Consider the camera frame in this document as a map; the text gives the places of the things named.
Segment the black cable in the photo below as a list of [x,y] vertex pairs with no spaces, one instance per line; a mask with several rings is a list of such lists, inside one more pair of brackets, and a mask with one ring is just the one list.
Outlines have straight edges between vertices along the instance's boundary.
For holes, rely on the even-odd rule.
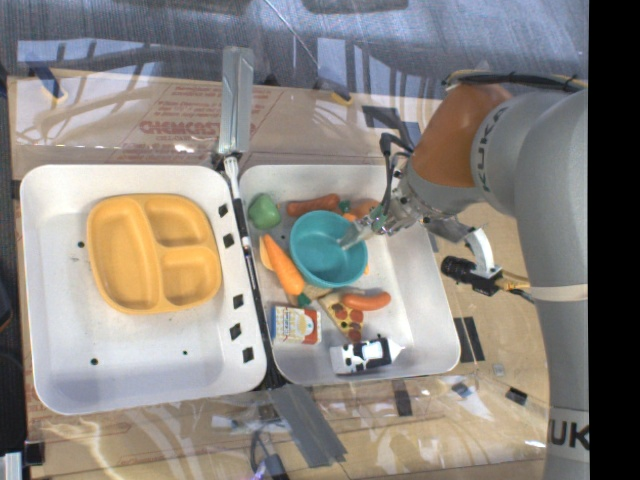
[[455,73],[447,77],[442,82],[445,86],[451,86],[457,82],[463,82],[471,85],[485,85],[485,84],[502,84],[511,83],[519,84],[530,87],[536,87],[538,89],[553,89],[563,92],[578,92],[585,88],[584,84],[576,81],[576,75],[566,78],[560,76],[545,76],[529,73],[483,73],[483,72],[469,72],[467,74]]
[[264,442],[262,441],[262,439],[260,439],[259,435],[258,435],[258,444],[260,445],[260,448],[262,448],[262,451],[264,452],[264,454],[269,455],[269,452],[267,451],[267,447],[264,445]]
[[261,433],[262,433],[262,428],[259,428],[258,430],[255,430],[251,435],[251,447],[249,448],[249,463],[251,464],[251,469],[253,470],[254,473],[258,471],[258,463],[256,462],[256,448],[257,448],[258,442],[262,444],[262,448],[263,448],[263,451],[265,452],[265,455],[268,455],[266,451],[266,447],[264,446],[264,443],[260,439]]
[[382,198],[382,214],[387,215],[389,213],[389,207],[391,206],[391,184],[393,182],[393,167],[391,165],[391,142],[392,139],[397,138],[390,133],[383,133],[380,136],[380,151],[384,157],[384,163],[387,171],[387,185]]
[[380,121],[385,125],[386,128],[398,130],[398,132],[400,133],[400,137],[395,137],[388,133],[387,135],[389,135],[389,140],[391,140],[391,142],[393,142],[397,146],[400,146],[402,149],[405,149],[409,153],[413,153],[411,135],[409,133],[409,130],[407,129],[407,125],[404,121],[402,121],[402,119],[400,119],[400,116],[395,114],[392,115],[389,112],[385,112],[383,109],[380,109],[378,107],[363,106],[362,110],[372,119]]
[[516,288],[515,290],[509,290],[509,293],[513,293],[514,295],[519,295],[527,302],[531,302],[531,304],[535,304],[535,300],[533,299],[533,297],[529,293],[525,292],[524,290],[520,290],[519,288]]

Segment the clear plastic sheet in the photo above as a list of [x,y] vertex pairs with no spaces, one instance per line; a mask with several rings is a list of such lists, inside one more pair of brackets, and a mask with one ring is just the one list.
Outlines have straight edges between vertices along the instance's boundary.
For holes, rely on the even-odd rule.
[[[454,10],[447,9],[449,2]],[[527,25],[540,51],[547,46],[556,52],[554,41],[565,41],[547,34],[545,19],[577,14],[574,0],[554,2],[549,15],[528,13],[535,16]],[[573,36],[568,48],[577,60],[534,56],[527,62],[525,55],[512,55],[505,45],[522,33],[520,22],[512,26],[506,9],[496,13],[458,4],[40,3],[51,13],[50,23],[33,27],[46,32],[23,30],[0,59],[10,75],[13,178],[51,163],[210,166],[220,123],[222,51],[230,45],[252,48],[256,58],[251,151],[241,158],[243,169],[265,163],[379,164],[380,133],[395,128],[364,108],[389,111],[417,140],[444,96],[440,81],[453,70],[488,61],[500,70],[571,74],[576,64],[587,65],[588,52]],[[24,0],[12,5],[20,9]],[[104,15],[104,22],[63,30],[60,23],[82,21],[74,9],[88,8]],[[444,41],[455,36],[448,14],[454,12],[472,18],[466,36],[453,39],[460,48]],[[439,21],[432,18],[436,14]],[[51,98],[49,82],[32,76],[34,59],[51,67],[63,97]],[[345,91],[351,104],[341,99]],[[463,349],[452,371],[307,388],[347,449],[344,460],[329,466],[308,466],[266,390],[82,416],[56,414],[33,384],[18,203],[15,215],[34,479],[268,478],[262,460],[274,454],[290,478],[301,480],[542,477],[548,372],[535,308],[506,293],[485,297],[447,278],[444,289]],[[525,273],[512,219],[477,205],[460,220],[484,227],[496,261]],[[448,254],[471,258],[461,245],[439,239],[433,245],[438,262]]]
[[[491,217],[498,257],[513,252],[511,220],[486,207],[465,217]],[[438,244],[439,258],[464,254]],[[517,257],[509,257],[517,269]],[[540,478],[548,380],[533,306],[507,294],[490,300],[449,281],[453,316],[481,337],[482,356],[471,347],[443,375],[308,388],[347,450],[343,461],[319,468],[305,462],[268,391],[63,416],[38,399],[27,349],[28,443],[43,454],[33,478],[259,478],[252,465],[258,471],[265,453],[277,454],[290,478]]]

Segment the toy pizza slice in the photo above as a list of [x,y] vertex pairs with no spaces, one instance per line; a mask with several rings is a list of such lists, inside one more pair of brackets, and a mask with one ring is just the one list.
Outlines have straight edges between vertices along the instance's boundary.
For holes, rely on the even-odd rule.
[[338,329],[352,343],[362,341],[362,326],[364,324],[364,313],[359,309],[345,306],[341,301],[339,292],[331,292],[318,299],[320,306],[329,316],[331,321],[338,326]]
[[289,304],[292,304],[293,306],[306,308],[311,305],[314,300],[317,300],[332,291],[332,288],[320,288],[319,286],[307,283],[304,285],[300,295],[292,295],[289,293],[287,294],[287,300],[289,301]]

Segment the mounting hole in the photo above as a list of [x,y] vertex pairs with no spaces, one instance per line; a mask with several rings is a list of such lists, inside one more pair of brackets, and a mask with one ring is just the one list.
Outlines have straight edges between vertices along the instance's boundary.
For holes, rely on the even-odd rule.
[[245,348],[242,351],[242,360],[243,360],[243,362],[248,363],[252,359],[253,359],[253,348],[251,348],[251,347]]
[[233,298],[233,309],[238,309],[243,304],[244,304],[244,297],[242,296],[242,294],[236,295]]
[[238,336],[240,336],[242,334],[242,328],[240,327],[240,323],[237,323],[233,327],[230,327],[229,334],[231,335],[231,341],[235,340]]
[[231,233],[229,233],[228,235],[224,235],[222,237],[222,241],[224,243],[224,246],[228,249],[229,247],[231,247],[235,242],[233,240],[233,235]]

